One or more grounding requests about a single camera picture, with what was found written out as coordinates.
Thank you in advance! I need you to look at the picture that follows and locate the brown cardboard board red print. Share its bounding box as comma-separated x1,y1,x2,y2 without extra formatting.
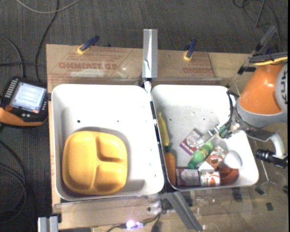
46,43,258,230

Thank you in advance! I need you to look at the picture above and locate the maroon can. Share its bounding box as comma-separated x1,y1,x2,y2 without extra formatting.
175,168,201,188

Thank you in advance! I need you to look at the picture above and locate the purple and white packet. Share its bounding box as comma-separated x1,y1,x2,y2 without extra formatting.
179,129,202,157

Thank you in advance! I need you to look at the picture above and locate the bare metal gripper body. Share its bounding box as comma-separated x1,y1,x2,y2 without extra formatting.
217,120,243,140

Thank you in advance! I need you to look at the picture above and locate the red sausage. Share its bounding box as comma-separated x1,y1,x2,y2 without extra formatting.
218,166,240,186

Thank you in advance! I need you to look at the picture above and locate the brown and white carton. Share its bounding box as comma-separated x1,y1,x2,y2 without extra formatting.
198,145,228,173

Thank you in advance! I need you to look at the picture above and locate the yellow divided plate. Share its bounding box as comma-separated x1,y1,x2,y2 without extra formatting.
61,130,129,196

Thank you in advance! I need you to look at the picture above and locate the white plastic tray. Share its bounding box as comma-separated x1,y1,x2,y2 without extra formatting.
151,84,259,192
51,83,165,202

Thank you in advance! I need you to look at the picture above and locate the orange carrot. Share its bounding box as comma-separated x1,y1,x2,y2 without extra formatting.
164,145,177,187

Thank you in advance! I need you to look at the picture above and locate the black cylinder on white bracket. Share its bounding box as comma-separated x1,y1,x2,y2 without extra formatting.
255,132,289,169

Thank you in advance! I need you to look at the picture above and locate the green bottle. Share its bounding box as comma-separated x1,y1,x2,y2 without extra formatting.
187,141,214,170

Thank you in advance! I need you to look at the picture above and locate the red and white can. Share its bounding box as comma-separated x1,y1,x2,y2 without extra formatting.
198,170,221,188

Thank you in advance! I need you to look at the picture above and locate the yellow banana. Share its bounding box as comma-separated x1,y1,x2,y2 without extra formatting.
157,112,170,147

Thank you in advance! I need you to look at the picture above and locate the white cup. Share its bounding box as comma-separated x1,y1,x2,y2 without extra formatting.
218,149,243,170

